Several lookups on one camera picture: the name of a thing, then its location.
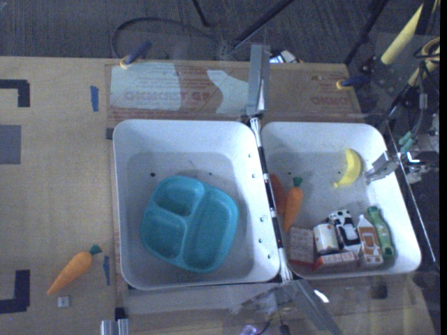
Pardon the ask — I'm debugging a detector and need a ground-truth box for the orange box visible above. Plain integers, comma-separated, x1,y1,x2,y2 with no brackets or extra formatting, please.
313,251,360,271

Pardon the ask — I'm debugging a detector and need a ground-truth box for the teal divided plate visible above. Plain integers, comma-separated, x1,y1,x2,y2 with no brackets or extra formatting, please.
139,174,240,274

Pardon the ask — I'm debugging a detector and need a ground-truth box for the black and white cow carton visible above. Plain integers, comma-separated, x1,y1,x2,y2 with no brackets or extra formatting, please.
328,209,362,254

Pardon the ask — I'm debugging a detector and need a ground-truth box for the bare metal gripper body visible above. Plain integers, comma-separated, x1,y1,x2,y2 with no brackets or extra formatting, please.
396,150,440,174

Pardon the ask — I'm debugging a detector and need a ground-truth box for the brown cardboard board red print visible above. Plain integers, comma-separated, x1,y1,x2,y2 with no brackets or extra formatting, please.
104,59,434,335

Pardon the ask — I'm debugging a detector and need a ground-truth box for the orange carrot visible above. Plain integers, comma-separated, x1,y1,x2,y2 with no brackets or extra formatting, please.
45,243,103,296
282,176,304,233

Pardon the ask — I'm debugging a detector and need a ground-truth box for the white and orange can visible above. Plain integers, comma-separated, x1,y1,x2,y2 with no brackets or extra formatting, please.
312,223,340,255

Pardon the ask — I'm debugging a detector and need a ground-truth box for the yellow banana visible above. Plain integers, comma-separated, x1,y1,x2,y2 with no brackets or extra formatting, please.
333,148,363,189

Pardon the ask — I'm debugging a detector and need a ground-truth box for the white plastic tray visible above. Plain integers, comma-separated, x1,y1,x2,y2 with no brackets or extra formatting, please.
260,121,423,281
111,119,282,290

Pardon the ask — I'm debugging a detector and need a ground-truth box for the orange and white carton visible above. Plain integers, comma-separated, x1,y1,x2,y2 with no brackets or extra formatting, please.
356,214,384,269

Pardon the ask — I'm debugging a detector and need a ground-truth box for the green bottle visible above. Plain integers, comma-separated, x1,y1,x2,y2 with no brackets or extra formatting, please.
366,206,395,260

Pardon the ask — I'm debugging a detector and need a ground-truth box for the thin black and white rod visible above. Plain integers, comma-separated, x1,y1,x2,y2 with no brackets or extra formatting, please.
248,116,294,284

